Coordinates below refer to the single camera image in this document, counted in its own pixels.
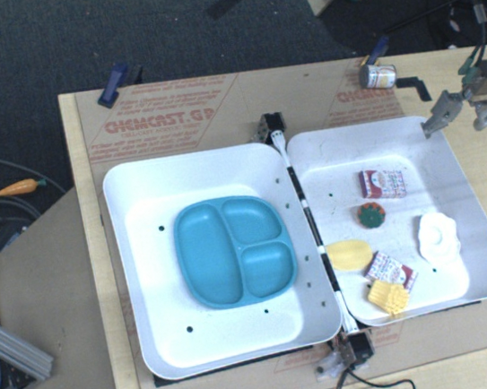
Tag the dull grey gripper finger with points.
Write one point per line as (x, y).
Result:
(440, 115)
(484, 115)

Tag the white plastic tray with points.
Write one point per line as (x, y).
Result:
(153, 257)
(459, 184)

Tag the small white and yellow can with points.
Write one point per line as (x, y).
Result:
(379, 76)

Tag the red and white carton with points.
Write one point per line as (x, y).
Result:
(384, 183)
(388, 268)

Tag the white fried egg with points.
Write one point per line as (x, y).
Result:
(438, 236)

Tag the orange and green biscuit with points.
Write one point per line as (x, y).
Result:
(371, 215)

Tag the yellow oval crisp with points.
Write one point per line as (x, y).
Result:
(348, 255)

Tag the thin black and white rod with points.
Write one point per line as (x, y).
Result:
(312, 224)

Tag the yellow fries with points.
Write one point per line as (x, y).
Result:
(388, 296)

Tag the brown cardboard board red print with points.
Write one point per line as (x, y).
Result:
(194, 106)

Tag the blue divided plate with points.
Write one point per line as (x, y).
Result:
(207, 258)

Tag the orange carrot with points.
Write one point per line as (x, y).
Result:
(18, 187)

